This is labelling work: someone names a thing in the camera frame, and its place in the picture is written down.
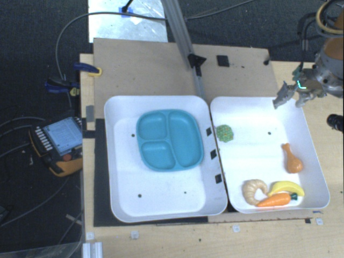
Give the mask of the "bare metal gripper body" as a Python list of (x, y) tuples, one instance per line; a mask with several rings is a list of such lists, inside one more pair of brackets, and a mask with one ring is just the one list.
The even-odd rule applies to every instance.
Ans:
[(327, 95), (343, 98), (343, 80), (328, 70), (297, 68), (292, 75), (299, 98), (322, 98)]

